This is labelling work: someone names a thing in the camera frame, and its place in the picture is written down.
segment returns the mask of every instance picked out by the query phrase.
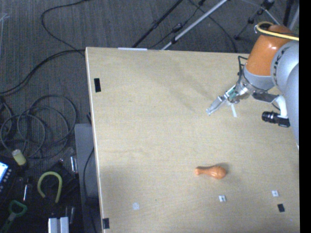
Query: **orange toy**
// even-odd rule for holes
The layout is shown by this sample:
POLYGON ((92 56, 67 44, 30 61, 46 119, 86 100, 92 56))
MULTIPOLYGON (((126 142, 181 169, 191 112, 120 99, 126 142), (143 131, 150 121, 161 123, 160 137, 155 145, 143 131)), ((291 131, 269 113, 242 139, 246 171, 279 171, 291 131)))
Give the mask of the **orange toy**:
POLYGON ((212 167, 202 167, 198 166, 194 173, 196 175, 207 174, 217 180, 222 179, 226 175, 226 170, 221 166, 212 166, 212 167))

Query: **black cable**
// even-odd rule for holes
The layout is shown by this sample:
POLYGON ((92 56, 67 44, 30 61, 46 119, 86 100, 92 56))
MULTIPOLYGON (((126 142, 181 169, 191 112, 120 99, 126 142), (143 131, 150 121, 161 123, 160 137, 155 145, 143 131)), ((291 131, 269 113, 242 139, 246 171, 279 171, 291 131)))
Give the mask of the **black cable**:
MULTIPOLYGON (((7 111, 7 113, 8 113, 8 116, 9 117, 12 117, 12 115, 13 115, 13 112, 12 112, 12 110, 10 109, 10 107, 6 104, 6 102, 4 101, 4 99, 3 99, 3 97, 0 97, 0 102, 1 102, 1 108, 0 108, 0 113, 2 112, 2 110, 3 110, 3 108, 7 111)), ((11 128, 12 128, 12 125, 10 125, 10 127, 9 128, 7 128, 7 132, 10 132, 11 131, 11 128)))
MULTIPOLYGON (((92 198, 92 197, 89 197, 87 195, 87 190, 86 190, 86 167, 88 166, 88 163, 91 159, 91 156, 94 154, 94 148, 92 149, 91 153, 89 154, 88 158, 87 158, 87 161, 86 161, 86 164, 84 166, 84 169, 83 169, 83 189, 84 189, 84 192, 85 192, 85 198, 86 198, 86 201, 85 201, 85 204, 87 202, 88 199, 96 199, 96 198, 92 198)), ((94 218, 93 218, 93 215, 92 215, 92 210, 90 209, 90 206, 88 205, 88 209, 89 209, 89 215, 90 215, 90 218, 91 218, 91 223, 92 223, 92 227, 93 227, 93 231, 94 233, 96 233, 96 226, 95 226, 95 222, 94 222, 94 218)))
POLYGON ((41 14, 41 25, 43 26, 43 28, 45 29, 45 31, 50 35, 52 36, 54 39, 64 43, 65 45, 69 46, 70 48, 74 49, 75 51, 77 51, 80 55, 84 56, 84 54, 80 53, 80 51, 78 49, 76 49, 73 45, 67 43, 66 41, 56 37, 54 34, 52 34, 51 31, 49 31, 49 29, 47 28, 47 26, 45 25, 45 22, 44 22, 44 16, 46 13, 52 11, 52 10, 55 10, 55 9, 59 9, 59 8, 65 8, 65 7, 69 7, 69 6, 73 6, 73 5, 78 5, 80 3, 83 3, 83 2, 86 2, 86 1, 89 1, 89 0, 81 0, 81 1, 78 1, 78 2, 74 2, 74 3, 69 3, 69 4, 65 4, 65 5, 60 5, 60 6, 56 6, 56 7, 53 7, 53 8, 50 8, 50 9, 47 9, 46 11, 44 11, 42 14, 41 14))
POLYGON ((28 143, 33 143, 36 148, 35 150, 33 148, 28 148, 32 151, 32 153, 30 154, 24 154, 26 158, 29 159, 33 159, 33 160, 46 160, 46 159, 50 159, 55 157, 56 155, 58 155, 66 146, 69 136, 72 133, 73 129, 74 129, 74 125, 76 123, 76 119, 77 119, 77 112, 75 109, 74 104, 66 97, 61 96, 61 95, 47 95, 47 96, 43 96, 40 97, 39 99, 35 100, 31 107, 25 111, 23 111, 21 114, 19 115, 11 115, 10 117, 8 117, 4 123, 1 125, 0 127, 0 142, 2 143, 2 145, 4 146, 5 149, 9 150, 9 151, 13 151, 15 148, 7 145, 7 143, 17 143, 19 141, 23 142, 23 148, 22 148, 22 152, 25 153, 25 149, 27 147, 28 143), (37 106, 36 104, 39 103, 40 101, 46 99, 46 98, 51 98, 51 97, 57 97, 57 98, 61 98, 65 101, 67 101, 70 105, 70 107, 72 108, 71 115, 73 115, 73 122, 72 122, 72 126, 69 125, 69 123, 67 122, 66 118, 63 116, 63 114, 61 112, 59 112, 58 110, 56 110, 55 108, 52 107, 48 107, 48 106, 37 106), (37 109, 42 109, 42 110, 51 110, 55 113, 57 113, 62 121, 64 122, 65 126, 66 126, 66 134, 62 137, 60 137, 59 139, 56 139, 52 142, 48 142, 46 143, 46 126, 43 123, 43 121, 38 118, 38 116, 32 115, 30 114, 30 112, 32 110, 37 110, 37 109), (20 130, 20 120, 22 117, 25 117, 26 119, 31 118, 31 119, 35 119, 36 121, 39 122, 39 124, 41 125, 41 127, 43 128, 43 136, 41 138, 41 140, 39 142, 35 142, 33 140, 27 139, 27 137, 25 136, 25 134, 23 134, 20 130), (11 126, 10 127, 6 127, 6 124, 8 122, 11 122, 11 126), (5 135, 3 134, 4 129, 9 128, 9 130, 6 130, 5 135), (19 139, 14 139, 15 134, 18 133, 18 135, 20 136, 19 139), (61 147, 59 150, 57 150, 55 153, 52 154, 43 154, 44 151, 47 150, 51 150, 52 147, 61 144, 61 147))
MULTIPOLYGON (((203 14, 206 13, 204 10, 201 9, 201 6, 196 5, 192 0, 188 0, 188 1, 189 1, 192 5, 196 6, 197 9, 199 9, 203 14)), ((236 45, 235 45, 235 43, 234 43, 232 37, 227 33, 227 31, 226 31, 217 21, 215 21, 211 16, 208 16, 208 17, 209 17, 209 18, 210 18, 210 19, 225 33, 225 35, 227 35, 227 37, 229 38, 229 40, 230 40, 231 43, 232 43, 234 52, 237 53, 238 50, 237 50, 237 47, 236 47, 236 45)))
POLYGON ((277 107, 274 103, 271 103, 273 107, 275 107, 277 110, 281 110, 279 107, 277 107))
POLYGON ((238 61, 239 61, 239 78, 238 78, 237 83, 240 83, 241 77, 242 77, 242 72, 243 72, 243 70, 242 70, 243 64, 241 63, 241 59, 247 60, 247 58, 245 58, 243 56, 238 56, 238 61))
POLYGON ((68 53, 76 53, 77 51, 76 50, 66 50, 66 51, 62 51, 62 52, 58 52, 56 54, 53 54, 51 56, 49 56, 48 58, 46 58, 45 60, 43 60, 41 63, 39 63, 38 65, 36 65, 32 70, 31 72, 17 85, 15 85, 13 88, 10 88, 6 91, 2 91, 0 92, 0 95, 1 96, 8 96, 9 94, 12 94, 14 92, 17 92, 19 89, 22 88, 22 85, 25 85, 27 84, 27 81, 29 81, 29 79, 33 76, 33 74, 41 67, 43 66, 45 63, 49 62, 50 60, 53 60, 59 56, 63 56, 65 54, 68 54, 68 53))
POLYGON ((164 36, 161 40, 159 40, 157 43, 153 44, 150 48, 154 48, 155 46, 157 46, 158 44, 160 44, 162 41, 164 41, 167 37, 169 37, 171 34, 176 33, 178 31, 180 31, 196 14, 196 12, 199 10, 199 7, 193 12, 193 14, 184 22, 184 23, 178 23, 176 24, 172 31, 169 32, 166 36, 164 36))

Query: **electronic device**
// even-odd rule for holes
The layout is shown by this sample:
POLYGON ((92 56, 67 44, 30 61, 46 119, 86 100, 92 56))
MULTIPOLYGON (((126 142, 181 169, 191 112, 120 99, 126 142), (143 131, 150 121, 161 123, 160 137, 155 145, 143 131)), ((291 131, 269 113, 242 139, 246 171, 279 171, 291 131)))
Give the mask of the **electronic device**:
POLYGON ((17 177, 18 165, 14 159, 0 155, 0 206, 10 195, 17 177))
POLYGON ((233 105, 252 96, 254 99, 277 103, 279 113, 263 112, 262 120, 282 127, 292 127, 299 148, 299 38, 281 25, 262 22, 255 29, 258 38, 239 71, 235 85, 218 96, 207 109, 208 115, 224 104, 233 105), (276 87, 280 95, 268 93, 276 87))

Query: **screen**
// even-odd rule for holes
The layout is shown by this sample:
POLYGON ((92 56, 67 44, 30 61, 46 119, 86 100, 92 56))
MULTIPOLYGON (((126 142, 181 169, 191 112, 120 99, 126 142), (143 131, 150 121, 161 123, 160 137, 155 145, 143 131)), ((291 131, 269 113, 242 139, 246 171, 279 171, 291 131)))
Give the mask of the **screen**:
POLYGON ((7 164, 0 162, 0 182, 2 181, 8 167, 9 166, 7 164))

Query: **wooden table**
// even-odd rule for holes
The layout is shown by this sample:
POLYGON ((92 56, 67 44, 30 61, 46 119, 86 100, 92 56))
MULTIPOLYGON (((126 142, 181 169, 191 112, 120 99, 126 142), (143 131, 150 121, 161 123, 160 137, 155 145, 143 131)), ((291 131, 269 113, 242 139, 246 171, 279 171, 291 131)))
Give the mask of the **wooden table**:
POLYGON ((237 56, 86 49, 103 232, 300 231, 291 128, 262 121, 273 107, 252 97, 237 117, 206 114, 237 81, 237 56), (227 175, 194 174, 212 165, 227 175))

